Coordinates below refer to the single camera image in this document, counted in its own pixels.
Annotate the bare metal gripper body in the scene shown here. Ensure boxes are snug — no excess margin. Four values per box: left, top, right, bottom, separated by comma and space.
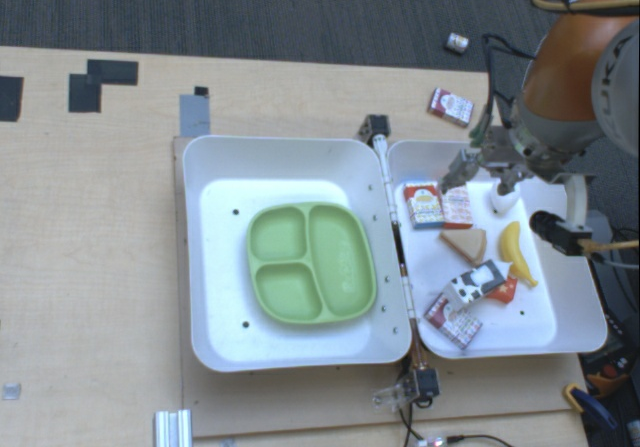
477, 126, 557, 182

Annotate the white rounded toy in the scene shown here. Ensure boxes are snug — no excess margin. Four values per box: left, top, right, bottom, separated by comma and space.
488, 181, 522, 218

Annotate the red and orange carton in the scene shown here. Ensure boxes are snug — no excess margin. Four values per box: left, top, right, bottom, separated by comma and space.
402, 181, 446, 231

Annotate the dark red and white packet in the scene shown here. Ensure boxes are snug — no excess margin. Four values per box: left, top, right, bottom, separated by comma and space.
426, 87, 475, 129
423, 291, 484, 351

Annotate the yellow banana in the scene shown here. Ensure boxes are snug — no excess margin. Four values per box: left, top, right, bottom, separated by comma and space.
498, 220, 540, 289

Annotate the tan bread slice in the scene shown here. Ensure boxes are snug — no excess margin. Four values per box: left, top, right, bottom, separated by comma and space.
439, 227, 488, 267

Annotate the thin black and white rod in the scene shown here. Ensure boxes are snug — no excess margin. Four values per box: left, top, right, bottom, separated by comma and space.
371, 133, 429, 377

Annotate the black and white milk carton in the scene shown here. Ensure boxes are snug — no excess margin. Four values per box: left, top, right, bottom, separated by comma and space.
441, 259, 512, 312

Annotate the orange packet with star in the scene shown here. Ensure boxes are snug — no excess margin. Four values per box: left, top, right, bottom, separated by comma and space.
483, 274, 519, 306

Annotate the small silver can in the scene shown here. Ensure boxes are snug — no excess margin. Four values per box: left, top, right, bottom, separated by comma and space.
445, 32, 470, 55

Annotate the white plastic tray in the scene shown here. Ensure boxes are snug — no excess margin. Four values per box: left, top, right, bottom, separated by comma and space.
387, 139, 609, 361
181, 134, 414, 373

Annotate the green divided plate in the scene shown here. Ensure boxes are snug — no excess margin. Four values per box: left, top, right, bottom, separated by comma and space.
245, 202, 378, 326

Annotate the black cylinder on white bracket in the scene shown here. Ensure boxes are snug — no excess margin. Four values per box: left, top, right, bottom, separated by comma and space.
529, 174, 597, 257

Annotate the black block with thin wires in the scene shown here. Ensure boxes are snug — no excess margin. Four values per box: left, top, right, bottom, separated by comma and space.
410, 367, 442, 408
358, 114, 391, 142

